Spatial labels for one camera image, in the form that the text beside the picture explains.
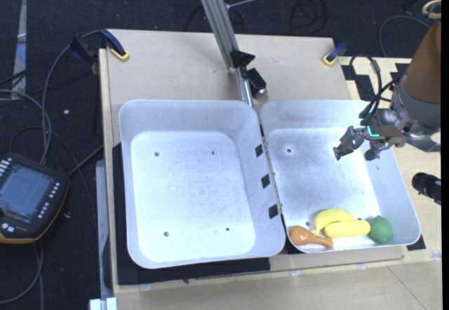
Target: metal pole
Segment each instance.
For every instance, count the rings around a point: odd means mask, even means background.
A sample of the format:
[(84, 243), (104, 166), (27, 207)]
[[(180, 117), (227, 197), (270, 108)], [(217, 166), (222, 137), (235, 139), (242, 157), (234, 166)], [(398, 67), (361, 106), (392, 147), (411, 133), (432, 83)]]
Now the metal pole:
[[(209, 19), (210, 26), (217, 41), (218, 48), (222, 54), (227, 69), (234, 67), (231, 59), (231, 52), (239, 50), (239, 45), (232, 29), (231, 20), (229, 19), (228, 10), (224, 0), (201, 0), (204, 11)], [(243, 79), (240, 68), (235, 71), (237, 87), (239, 89), (241, 99), (253, 106), (250, 85), (247, 79)]]

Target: wooden table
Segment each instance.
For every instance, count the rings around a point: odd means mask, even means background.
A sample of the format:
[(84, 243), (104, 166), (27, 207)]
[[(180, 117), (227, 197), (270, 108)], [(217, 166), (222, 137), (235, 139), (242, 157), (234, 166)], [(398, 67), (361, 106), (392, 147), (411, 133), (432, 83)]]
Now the wooden table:
[[(440, 155), (411, 146), (395, 149), (408, 185), (427, 249), (384, 247), (270, 258), (271, 271), (217, 278), (138, 285), (117, 283), (112, 147), (120, 143), (118, 113), (133, 99), (236, 100), (234, 75), (225, 69), (213, 34), (111, 30), (130, 52), (122, 62), (100, 50), (103, 132), (109, 218), (112, 291), (119, 309), (440, 309), (442, 266), (441, 207), (411, 187), (417, 172), (441, 177)], [(241, 50), (256, 55), (250, 64), (268, 84), (255, 101), (258, 112), (268, 100), (358, 99), (356, 86), (345, 81), (340, 64), (321, 63), (330, 52), (329, 38), (237, 35)], [(395, 63), (378, 59), (384, 83)], [(349, 58), (340, 58), (342, 65)], [(358, 74), (373, 78), (367, 60), (354, 63)]]

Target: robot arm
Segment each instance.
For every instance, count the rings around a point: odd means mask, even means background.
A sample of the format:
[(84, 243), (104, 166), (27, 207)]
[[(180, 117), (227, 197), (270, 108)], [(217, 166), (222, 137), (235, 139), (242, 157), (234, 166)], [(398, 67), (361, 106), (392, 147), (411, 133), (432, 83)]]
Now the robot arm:
[(364, 140), (370, 142), (366, 160), (379, 157), (393, 145), (412, 145), (422, 151), (441, 151), (431, 136), (441, 129), (441, 21), (423, 38), (398, 85), (388, 109), (377, 109), (362, 124), (349, 127), (334, 147), (335, 157), (352, 153)]

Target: table top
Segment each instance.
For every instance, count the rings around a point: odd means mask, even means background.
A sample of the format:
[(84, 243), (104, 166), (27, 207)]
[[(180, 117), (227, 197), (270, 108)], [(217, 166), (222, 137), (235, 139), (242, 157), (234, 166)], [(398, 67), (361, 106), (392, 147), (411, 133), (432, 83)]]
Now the table top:
[[(117, 285), (114, 266), (112, 147), (120, 143), (118, 113), (121, 105), (134, 99), (236, 100), (239, 95), (234, 75), (225, 69), (213, 34), (115, 29), (110, 31), (130, 53), (130, 59), (122, 62), (110, 52), (100, 50), (113, 290), (116, 296), (123, 295), (124, 304), (131, 301), (130, 299), (137, 301), (137, 298), (144, 304), (143, 295), (139, 295), (139, 287)], [(268, 85), (267, 94), (255, 100), (256, 112), (259, 112), (260, 107), (268, 100), (358, 99), (354, 82), (345, 81), (340, 65), (347, 65), (349, 58), (340, 58), (340, 62), (336, 62), (332, 67), (321, 62), (321, 58), (334, 48), (332, 39), (240, 34), (237, 34), (236, 38), (242, 51), (256, 56), (248, 68), (255, 67)], [(410, 62), (382, 58), (377, 61), (385, 83), (391, 79), (391, 72), (396, 71), (397, 62)], [(367, 60), (357, 60), (354, 68), (357, 74), (366, 74), (375, 81), (375, 75)], [(410, 146), (394, 151), (407, 185), (411, 184), (411, 178), (418, 171), (441, 176), (439, 154), (425, 154)], [(279, 274), (285, 275), (286, 271), (297, 269), (301, 269), (301, 274), (318, 276), (338, 270), (354, 270), (354, 265), (348, 264), (369, 263), (370, 267), (382, 268), (393, 264), (399, 266), (432, 261), (435, 252), (441, 253), (441, 207), (427, 197), (418, 196), (411, 185), (408, 190), (427, 249), (411, 252), (405, 247), (386, 247), (301, 256), (281, 253), (270, 258), (270, 274), (249, 274), (236, 278), (258, 281), (279, 277)], [(231, 282), (229, 277), (214, 281), (198, 280), (202, 284), (205, 281), (208, 286)], [(181, 281), (172, 281), (153, 284), (152, 288), (164, 290), (184, 286)]]

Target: yellow clamp pad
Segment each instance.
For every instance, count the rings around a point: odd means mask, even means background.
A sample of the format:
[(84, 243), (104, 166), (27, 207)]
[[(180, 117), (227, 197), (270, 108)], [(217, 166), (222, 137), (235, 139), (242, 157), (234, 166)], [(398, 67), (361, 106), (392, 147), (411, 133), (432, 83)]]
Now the yellow clamp pad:
[(337, 57), (335, 57), (333, 60), (331, 60), (330, 62), (326, 59), (329, 55), (331, 54), (331, 52), (329, 52), (327, 55), (325, 55), (322, 59), (323, 63), (325, 66), (331, 66), (333, 65), (335, 62), (337, 62)]
[(426, 17), (428, 17), (431, 20), (440, 20), (441, 19), (441, 13), (433, 13), (431, 11), (429, 11), (430, 6), (436, 4), (441, 4), (441, 0), (433, 0), (430, 2), (427, 2), (425, 5), (423, 5), (422, 7), (422, 14), (425, 15)]
[(129, 52), (127, 50), (125, 50), (125, 54), (124, 55), (120, 55), (120, 54), (117, 53), (116, 50), (111, 48), (111, 53), (113, 55), (115, 55), (118, 59), (120, 59), (121, 61), (126, 61), (129, 58)]

